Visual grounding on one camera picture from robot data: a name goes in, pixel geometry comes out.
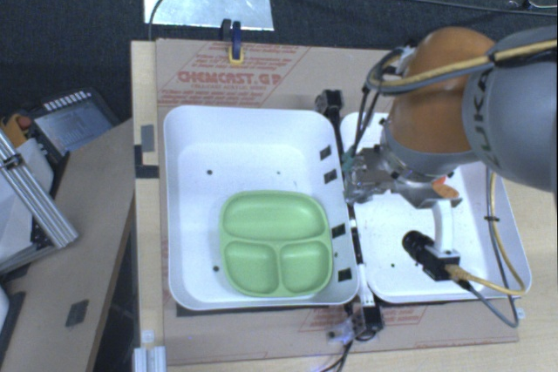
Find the white plastic tray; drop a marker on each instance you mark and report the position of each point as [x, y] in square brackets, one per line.
[392, 226]
[244, 161]

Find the black cylinder on white bracket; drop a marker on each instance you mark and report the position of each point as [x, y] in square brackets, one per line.
[429, 253]

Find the brown cardboard board red print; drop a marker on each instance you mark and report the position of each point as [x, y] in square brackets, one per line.
[279, 69]

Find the green divided plate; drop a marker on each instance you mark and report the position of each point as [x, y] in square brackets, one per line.
[274, 244]

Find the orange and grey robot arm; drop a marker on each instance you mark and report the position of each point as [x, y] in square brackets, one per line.
[501, 117]

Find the small orange toy piece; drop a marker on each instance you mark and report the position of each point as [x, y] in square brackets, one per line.
[447, 190]

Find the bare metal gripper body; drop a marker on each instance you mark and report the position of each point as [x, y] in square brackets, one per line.
[376, 178]

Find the thin black and white rod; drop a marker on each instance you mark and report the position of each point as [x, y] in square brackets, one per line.
[358, 250]

